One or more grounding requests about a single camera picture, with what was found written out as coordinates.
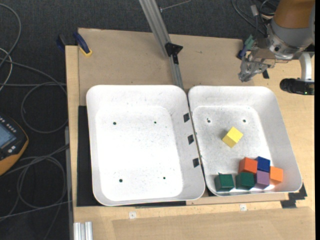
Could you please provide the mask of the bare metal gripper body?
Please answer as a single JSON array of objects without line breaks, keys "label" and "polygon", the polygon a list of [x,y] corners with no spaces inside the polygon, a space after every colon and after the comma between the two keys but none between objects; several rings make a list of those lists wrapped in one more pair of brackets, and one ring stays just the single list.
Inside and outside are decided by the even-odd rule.
[{"label": "bare metal gripper body", "polygon": [[274,68],[277,63],[287,63],[297,58],[306,47],[290,45],[277,37],[260,38],[246,58],[248,69]]}]

